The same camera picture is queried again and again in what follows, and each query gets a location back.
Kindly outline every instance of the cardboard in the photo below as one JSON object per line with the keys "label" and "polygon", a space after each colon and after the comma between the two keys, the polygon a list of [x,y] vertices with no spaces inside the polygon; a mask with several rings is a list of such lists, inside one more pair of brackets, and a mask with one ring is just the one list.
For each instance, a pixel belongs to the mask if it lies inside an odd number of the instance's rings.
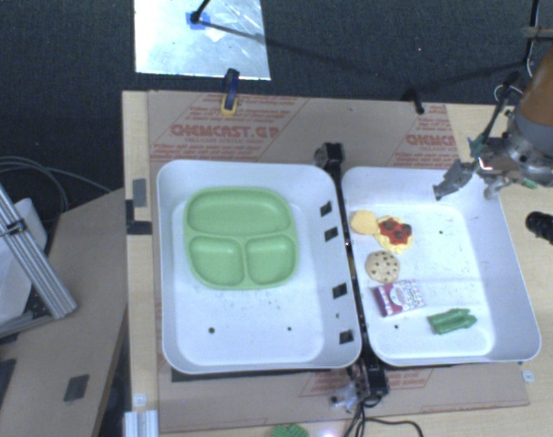
{"label": "cardboard", "polygon": [[[344,170],[358,165],[446,169],[458,157],[446,108],[431,104],[425,110],[420,117],[407,103],[240,96],[236,115],[224,117],[218,94],[152,92],[150,183],[175,158],[312,163],[324,142],[343,143]],[[157,190],[154,185],[150,190],[161,433],[350,419],[330,403],[349,381],[345,371],[227,378],[172,373],[160,349]],[[516,363],[394,370],[387,378],[391,391],[371,415],[528,404]]]}

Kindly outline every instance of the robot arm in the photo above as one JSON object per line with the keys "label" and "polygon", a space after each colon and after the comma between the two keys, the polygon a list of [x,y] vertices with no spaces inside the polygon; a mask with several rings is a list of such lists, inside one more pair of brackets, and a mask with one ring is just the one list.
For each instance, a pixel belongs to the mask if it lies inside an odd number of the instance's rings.
{"label": "robot arm", "polygon": [[[529,188],[553,188],[553,45],[541,60],[519,105],[509,116],[502,137],[490,137],[499,113],[505,107],[514,79],[503,84],[495,113],[485,131],[470,142],[474,161],[457,160],[442,183],[434,186],[436,199],[463,187],[477,174],[487,184],[486,198],[513,183]],[[553,216],[533,212],[527,228],[553,244]]]}

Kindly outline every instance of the black fabric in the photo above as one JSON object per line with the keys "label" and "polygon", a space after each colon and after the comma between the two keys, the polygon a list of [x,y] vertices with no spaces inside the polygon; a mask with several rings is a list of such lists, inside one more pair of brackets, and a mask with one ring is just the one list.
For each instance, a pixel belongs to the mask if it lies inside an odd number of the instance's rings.
{"label": "black fabric", "polygon": [[[240,91],[308,97],[492,103],[520,62],[532,0],[261,0],[272,81]],[[540,24],[553,26],[553,0]],[[0,156],[122,185],[125,89],[221,89],[134,72],[133,0],[0,0]],[[477,125],[477,131],[483,127]],[[100,192],[63,178],[72,205]],[[15,199],[56,209],[43,178],[4,178]]]}

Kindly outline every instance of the silver square panel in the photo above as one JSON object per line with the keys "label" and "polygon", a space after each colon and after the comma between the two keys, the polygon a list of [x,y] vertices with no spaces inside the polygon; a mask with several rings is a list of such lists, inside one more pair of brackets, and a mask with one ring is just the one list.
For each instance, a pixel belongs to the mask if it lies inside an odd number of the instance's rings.
{"label": "silver square panel", "polygon": [[134,0],[139,73],[270,80],[260,0],[211,0],[203,25],[189,15],[203,0]]}

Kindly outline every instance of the green plate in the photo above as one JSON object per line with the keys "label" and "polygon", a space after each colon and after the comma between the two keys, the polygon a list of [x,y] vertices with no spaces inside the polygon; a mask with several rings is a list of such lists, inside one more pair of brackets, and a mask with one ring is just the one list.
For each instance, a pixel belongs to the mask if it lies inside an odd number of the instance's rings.
{"label": "green plate", "polygon": [[191,271],[208,287],[270,288],[296,271],[292,211],[269,189],[203,189],[189,199],[183,228]]}

